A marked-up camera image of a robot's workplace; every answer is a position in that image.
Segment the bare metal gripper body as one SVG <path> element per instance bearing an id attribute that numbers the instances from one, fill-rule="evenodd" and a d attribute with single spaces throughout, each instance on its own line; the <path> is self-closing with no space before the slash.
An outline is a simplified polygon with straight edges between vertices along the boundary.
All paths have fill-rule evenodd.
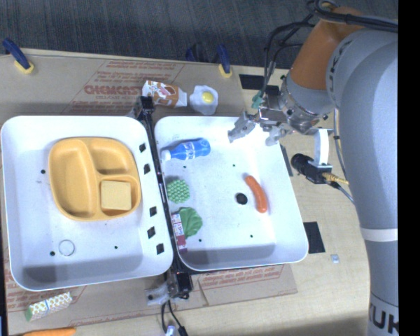
<path id="1" fill-rule="evenodd" d="M 304 87 L 283 86 L 260 91 L 257 98 L 257 122 L 270 130 L 309 134 L 328 114 L 328 93 Z"/>

